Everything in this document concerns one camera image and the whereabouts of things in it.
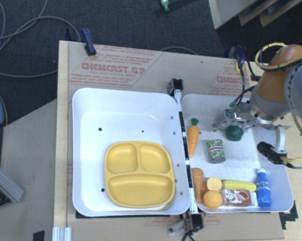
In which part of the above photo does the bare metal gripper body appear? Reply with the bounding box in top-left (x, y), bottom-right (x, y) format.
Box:
top-left (221, 99), bottom-right (285, 132)

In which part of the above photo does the black block with thin wires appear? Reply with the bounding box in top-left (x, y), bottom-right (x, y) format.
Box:
top-left (165, 77), bottom-right (185, 97)
top-left (181, 211), bottom-right (205, 236)

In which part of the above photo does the white plastic tray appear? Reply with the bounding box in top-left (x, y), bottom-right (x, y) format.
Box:
top-left (62, 85), bottom-right (200, 225)
top-left (171, 92), bottom-right (302, 221)

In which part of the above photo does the thin black and white rod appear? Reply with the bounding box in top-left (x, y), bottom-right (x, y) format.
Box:
top-left (164, 89), bottom-right (209, 215)

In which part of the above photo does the green and red can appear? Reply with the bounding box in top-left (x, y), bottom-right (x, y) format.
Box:
top-left (205, 138), bottom-right (228, 165)

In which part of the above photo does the orange sausage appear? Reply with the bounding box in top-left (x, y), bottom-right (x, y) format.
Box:
top-left (188, 167), bottom-right (211, 206)

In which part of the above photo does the brown cardboard board red print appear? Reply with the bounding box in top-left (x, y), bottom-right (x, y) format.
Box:
top-left (52, 42), bottom-right (299, 241)

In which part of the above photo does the orange carrot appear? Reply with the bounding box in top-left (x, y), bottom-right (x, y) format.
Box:
top-left (185, 117), bottom-right (202, 160)

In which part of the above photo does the brown and white packet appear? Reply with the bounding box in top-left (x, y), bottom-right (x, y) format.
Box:
top-left (219, 188), bottom-right (260, 209)

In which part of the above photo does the orange ball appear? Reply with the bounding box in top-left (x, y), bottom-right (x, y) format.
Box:
top-left (202, 189), bottom-right (225, 210)

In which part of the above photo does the green broccoli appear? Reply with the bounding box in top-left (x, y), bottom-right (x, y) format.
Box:
top-left (224, 124), bottom-right (245, 143)

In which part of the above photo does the blue bottle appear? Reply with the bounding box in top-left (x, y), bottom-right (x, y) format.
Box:
top-left (253, 168), bottom-right (275, 209)

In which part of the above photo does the black cylinder on white bracket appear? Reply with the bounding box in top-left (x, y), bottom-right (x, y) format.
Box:
top-left (255, 123), bottom-right (291, 165)

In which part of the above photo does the yellow corn cob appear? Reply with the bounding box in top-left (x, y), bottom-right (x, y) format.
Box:
top-left (221, 179), bottom-right (258, 193)

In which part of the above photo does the yellow round slice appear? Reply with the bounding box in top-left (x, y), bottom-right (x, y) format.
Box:
top-left (205, 176), bottom-right (224, 193)

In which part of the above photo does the yellow divided plate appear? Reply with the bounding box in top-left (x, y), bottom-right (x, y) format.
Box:
top-left (101, 138), bottom-right (179, 211)

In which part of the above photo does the green bottle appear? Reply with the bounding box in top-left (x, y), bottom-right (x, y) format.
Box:
top-left (157, 0), bottom-right (171, 13)

